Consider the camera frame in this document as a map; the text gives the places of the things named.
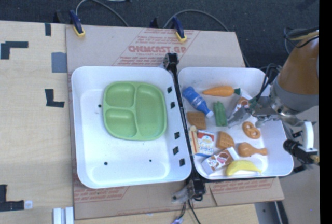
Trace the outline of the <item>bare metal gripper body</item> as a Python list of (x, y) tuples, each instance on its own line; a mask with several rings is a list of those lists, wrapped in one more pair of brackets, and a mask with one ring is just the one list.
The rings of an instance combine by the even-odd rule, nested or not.
[(299, 125), (298, 112), (288, 108), (278, 97), (261, 96), (255, 98), (250, 105), (250, 114), (259, 116), (273, 116), (274, 121), (283, 121), (289, 125)]

